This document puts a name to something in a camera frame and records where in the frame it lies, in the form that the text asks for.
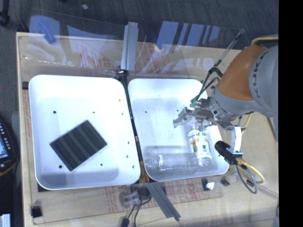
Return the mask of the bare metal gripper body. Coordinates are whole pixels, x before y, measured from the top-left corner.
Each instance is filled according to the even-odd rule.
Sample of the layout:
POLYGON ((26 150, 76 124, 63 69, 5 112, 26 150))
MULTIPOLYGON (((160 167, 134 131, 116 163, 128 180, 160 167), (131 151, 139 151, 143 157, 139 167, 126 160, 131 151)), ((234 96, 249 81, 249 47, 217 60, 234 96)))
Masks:
POLYGON ((228 117, 225 112, 217 105, 213 104, 211 98, 192 99, 191 106, 194 107, 192 116, 200 123, 202 120, 213 122, 222 128, 228 127, 228 117))

